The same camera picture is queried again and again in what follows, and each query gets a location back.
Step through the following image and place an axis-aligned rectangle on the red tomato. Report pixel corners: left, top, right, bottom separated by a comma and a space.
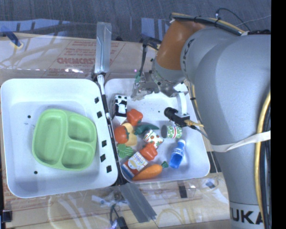
113, 125, 130, 145

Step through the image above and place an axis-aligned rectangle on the green leafy vegetable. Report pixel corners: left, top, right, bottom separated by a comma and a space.
117, 144, 134, 159

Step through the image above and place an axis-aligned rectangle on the yellow pear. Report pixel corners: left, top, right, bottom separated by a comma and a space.
122, 122, 138, 147

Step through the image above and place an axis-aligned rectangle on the brown cardboard board red print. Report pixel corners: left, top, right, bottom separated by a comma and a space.
0, 32, 231, 229

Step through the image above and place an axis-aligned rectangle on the green divided plate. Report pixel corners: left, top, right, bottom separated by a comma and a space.
31, 108, 98, 171

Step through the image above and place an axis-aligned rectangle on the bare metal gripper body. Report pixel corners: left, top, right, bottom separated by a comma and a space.
134, 72, 176, 97

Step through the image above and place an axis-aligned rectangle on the orange bell pepper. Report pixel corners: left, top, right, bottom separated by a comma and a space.
140, 142, 158, 161
126, 108, 143, 126

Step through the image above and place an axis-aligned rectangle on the orange and white juice bottle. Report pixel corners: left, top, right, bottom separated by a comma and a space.
121, 151, 149, 178

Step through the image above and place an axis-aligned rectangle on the white can strawberry print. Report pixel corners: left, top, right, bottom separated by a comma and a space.
143, 129, 164, 149

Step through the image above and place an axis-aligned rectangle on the white plastic tray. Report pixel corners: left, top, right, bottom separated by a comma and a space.
104, 77, 211, 185
0, 78, 119, 198

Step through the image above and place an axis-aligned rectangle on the dark green chili pepper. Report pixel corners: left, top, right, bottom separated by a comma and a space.
134, 124, 160, 135

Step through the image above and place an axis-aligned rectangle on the black cylinder on white bracket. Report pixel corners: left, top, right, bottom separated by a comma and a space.
163, 89, 191, 128

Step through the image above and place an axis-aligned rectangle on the white can green red print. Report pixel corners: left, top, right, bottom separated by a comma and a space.
161, 125, 183, 140

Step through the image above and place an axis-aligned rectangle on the black block with thin wires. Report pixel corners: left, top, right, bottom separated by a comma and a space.
116, 216, 129, 229

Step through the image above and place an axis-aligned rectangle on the blue plastic bottle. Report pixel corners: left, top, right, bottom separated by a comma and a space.
169, 139, 186, 169

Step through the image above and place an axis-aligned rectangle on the orange carrot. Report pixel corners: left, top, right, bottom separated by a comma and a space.
132, 161, 169, 181

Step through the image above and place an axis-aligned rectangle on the black and white carton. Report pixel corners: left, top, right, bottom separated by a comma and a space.
112, 94, 128, 118

